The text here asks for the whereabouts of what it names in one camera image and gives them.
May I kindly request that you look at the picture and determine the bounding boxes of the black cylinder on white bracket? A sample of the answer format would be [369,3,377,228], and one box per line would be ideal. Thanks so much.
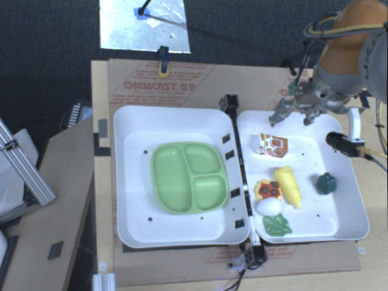
[326,107,366,158]

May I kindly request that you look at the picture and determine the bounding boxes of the yellow mustard bottle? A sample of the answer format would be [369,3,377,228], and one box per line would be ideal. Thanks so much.
[273,166,303,210]

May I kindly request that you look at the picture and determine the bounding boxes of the white egg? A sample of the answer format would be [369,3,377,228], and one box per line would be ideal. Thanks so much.
[256,198,283,217]

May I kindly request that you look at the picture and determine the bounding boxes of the thin black and white rod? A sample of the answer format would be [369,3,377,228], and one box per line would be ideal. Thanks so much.
[230,107,258,245]

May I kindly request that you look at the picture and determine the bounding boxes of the green divided plate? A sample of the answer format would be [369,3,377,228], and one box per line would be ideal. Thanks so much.
[150,142,229,215]

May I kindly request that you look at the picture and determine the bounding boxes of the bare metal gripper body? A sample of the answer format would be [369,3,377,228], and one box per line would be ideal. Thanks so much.
[292,80,349,115]

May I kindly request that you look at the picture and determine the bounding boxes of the brown cardboard board red print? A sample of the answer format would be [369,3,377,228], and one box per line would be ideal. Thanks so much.
[107,58,362,287]

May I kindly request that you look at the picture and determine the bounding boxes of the white plastic tray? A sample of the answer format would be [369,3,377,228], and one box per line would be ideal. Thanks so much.
[236,110,370,244]
[113,105,251,249]

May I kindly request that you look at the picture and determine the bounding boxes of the green lettuce leaf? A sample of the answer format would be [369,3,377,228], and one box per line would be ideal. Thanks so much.
[262,213,293,236]

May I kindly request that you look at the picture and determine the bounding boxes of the toy pizza slice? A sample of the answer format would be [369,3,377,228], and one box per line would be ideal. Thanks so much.
[253,179,283,202]

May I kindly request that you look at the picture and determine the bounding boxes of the dark green bell pepper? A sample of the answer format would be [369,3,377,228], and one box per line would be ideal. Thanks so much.
[316,172,337,195]

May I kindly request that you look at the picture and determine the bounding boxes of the white and brown carton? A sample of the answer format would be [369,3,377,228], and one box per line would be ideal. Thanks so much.
[250,133,289,158]

